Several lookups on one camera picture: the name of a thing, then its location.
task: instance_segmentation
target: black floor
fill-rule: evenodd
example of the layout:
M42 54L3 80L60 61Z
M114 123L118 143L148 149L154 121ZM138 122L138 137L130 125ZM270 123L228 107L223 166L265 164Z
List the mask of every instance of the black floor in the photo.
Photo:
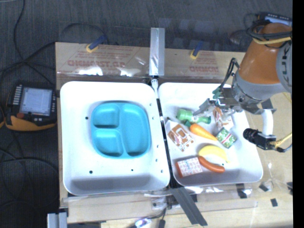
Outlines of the black floor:
M19 81L53 86L55 41L150 46L150 28L166 29L166 48L243 51L256 14L293 17L293 0L0 0L0 103ZM47 226L58 209L57 127L0 129L0 227Z

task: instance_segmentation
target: white tray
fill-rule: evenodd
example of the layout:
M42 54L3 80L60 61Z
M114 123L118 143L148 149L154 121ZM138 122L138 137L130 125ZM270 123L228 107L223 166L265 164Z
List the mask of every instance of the white tray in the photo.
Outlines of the white tray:
M199 106L207 99L212 99L212 91L218 84L196 84L196 83L164 83L159 87L159 96L164 120L167 117L172 121L179 122L176 114L180 108L195 112ZM211 115L211 123L202 123L212 134L218 132L214 117ZM243 131L249 127L244 111L233 114L234 127L231 132L238 140L229 148L223 147L217 141L211 141L202 137L191 136L195 140L194 146L187 148L184 152L168 138L169 153L173 174L176 181L183 186L209 186L234 183L248 183L259 181L263 176L263 167L257 152L257 147L248 142L243 137ZM214 144L223 148L230 163L225 164L224 173L215 173L203 168L203 173L180 178L175 167L175 162L190 157L195 157L198 151L207 144Z
M113 159L97 153L90 129L92 111L101 103L126 101L147 113L151 147L138 158ZM170 180L154 91L141 83L68 82L60 90L63 183L74 195L165 188Z

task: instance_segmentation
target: table surface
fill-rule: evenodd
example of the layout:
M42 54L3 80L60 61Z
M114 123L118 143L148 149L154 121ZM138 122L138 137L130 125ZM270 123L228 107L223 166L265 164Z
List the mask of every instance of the table surface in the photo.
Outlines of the table surface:
M65 50L68 51L73 46L71 43L57 43L57 58L62 58ZM178 53L181 53L181 51L185 54L185 57L189 54L186 50L177 50ZM245 53L215 51L212 54L216 59L217 65L227 69L232 57L241 62ZM62 77L62 74L57 74L57 79L59 82L57 83L58 90L64 82L71 80ZM279 93L274 95L271 101L276 109L273 134L277 136L277 139L281 139L292 131L292 100L289 94ZM59 191L61 207L68 207L68 224L106 221L102 222L100 226L103 228L124 228L134 225L138 219L158 216L161 210L152 207L152 201L156 198L146 197L142 193L68 197L62 179L62 136L59 98L57 104ZM252 115L246 112L246 116L251 128L262 129L263 122L260 115ZM287 140L282 147L287 147L291 141L292 139ZM197 195L198 202L196 205L207 221L208 227L293 227L293 196L286 184L293 181L292 149L285 153L278 153L275 151L263 151L258 148L258 153L263 165L264 175L259 183L245 186L251 190L251 194L247 198L241 199L237 192L230 188L227 188L228 191L222 193L204 192ZM263 191L259 188L260 184L267 186L269 190ZM151 219L152 222L146 227L157 228L159 219ZM200 226L192 225L179 206L167 209L164 219L167 228Z

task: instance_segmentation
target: carrot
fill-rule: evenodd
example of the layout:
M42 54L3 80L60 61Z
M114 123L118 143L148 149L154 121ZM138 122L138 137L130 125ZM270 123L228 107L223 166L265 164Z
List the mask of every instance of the carrot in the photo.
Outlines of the carrot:
M215 136L213 136L210 132L208 132L205 128L203 128L201 125L198 125L197 123L194 123L190 126L190 132L200 137L217 141L217 138Z

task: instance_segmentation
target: wooden table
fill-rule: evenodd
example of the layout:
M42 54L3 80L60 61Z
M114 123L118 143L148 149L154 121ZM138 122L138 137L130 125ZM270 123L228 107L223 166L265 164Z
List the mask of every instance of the wooden table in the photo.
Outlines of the wooden table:
M66 63L72 55L79 51L79 44L57 43L57 71L60 71L63 63ZM148 55L148 48L140 48L141 54ZM176 61L175 56L184 58L186 66L193 66L189 61L189 51L168 50L166 61ZM212 62L207 62L208 67L218 67L218 72L201 79L202 82L220 83L223 72L229 65L232 57L241 62L244 53L239 52L206 52ZM57 74L57 89L70 80L77 77ZM272 104L277 111L274 113L274 135L278 139L285 137L292 131L292 101L287 93L280 93L271 98ZM134 225L140 218L158 216L160 209L153 208L156 197L147 197L143 193L120 193L104 194L86 197L68 197L68 192L63 185L62 179L62 143L61 143L61 116L60 99L58 98L58 150L59 150L59 178L60 178L60 201L61 207L67 208L68 224L101 222L103 228L126 228ZM249 126L253 129L262 129L262 117L246 113ZM286 141L282 147L287 147L291 139ZM286 153L275 151L263 151L258 148L258 153L263 164L264 176L258 183L246 184L245 189L251 193L247 198L240 198L236 188L224 188L224 192L202 193L197 195L197 207L208 223L208 227L215 228L263 228L263 227L292 227L293 226L293 196L290 194L287 182L293 181L292 149ZM268 191L259 188L263 184ZM146 225L147 228L157 228L160 218L153 218L152 222ZM192 225L179 205L167 209L164 217L167 228L185 228L199 225Z

